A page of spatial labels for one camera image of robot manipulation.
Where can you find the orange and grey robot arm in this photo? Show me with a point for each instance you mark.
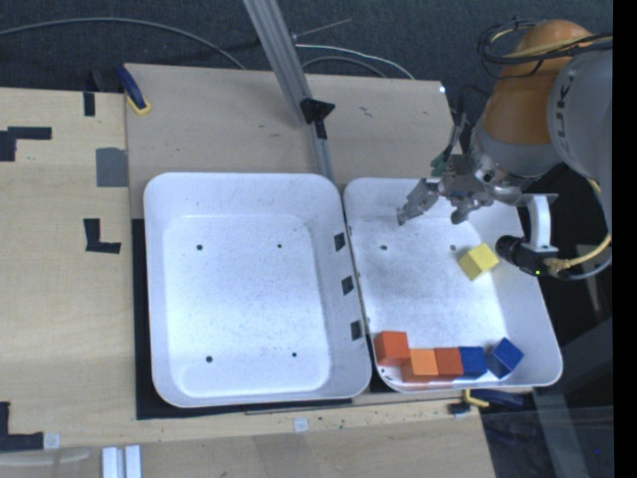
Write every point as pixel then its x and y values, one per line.
pixel 522 112

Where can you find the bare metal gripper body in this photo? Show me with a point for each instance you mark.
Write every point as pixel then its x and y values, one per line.
pixel 468 179

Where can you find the pale wood board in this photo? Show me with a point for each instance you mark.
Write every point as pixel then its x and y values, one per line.
pixel 224 127

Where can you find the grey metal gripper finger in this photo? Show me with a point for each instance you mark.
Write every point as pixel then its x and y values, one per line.
pixel 418 202
pixel 463 209

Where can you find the black cylinder on white bracket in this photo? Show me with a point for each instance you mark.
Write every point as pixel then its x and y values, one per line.
pixel 520 254

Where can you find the light orange cube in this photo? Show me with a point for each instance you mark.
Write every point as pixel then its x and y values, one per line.
pixel 423 364

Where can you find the blue cube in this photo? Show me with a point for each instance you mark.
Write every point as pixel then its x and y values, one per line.
pixel 505 357
pixel 473 360

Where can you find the yellow cube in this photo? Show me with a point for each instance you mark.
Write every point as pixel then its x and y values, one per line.
pixel 478 261

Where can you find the dark orange cube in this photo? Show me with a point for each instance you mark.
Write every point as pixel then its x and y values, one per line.
pixel 449 361
pixel 391 347

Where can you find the white plastic tray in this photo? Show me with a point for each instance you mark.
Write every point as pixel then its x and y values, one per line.
pixel 249 292
pixel 423 287

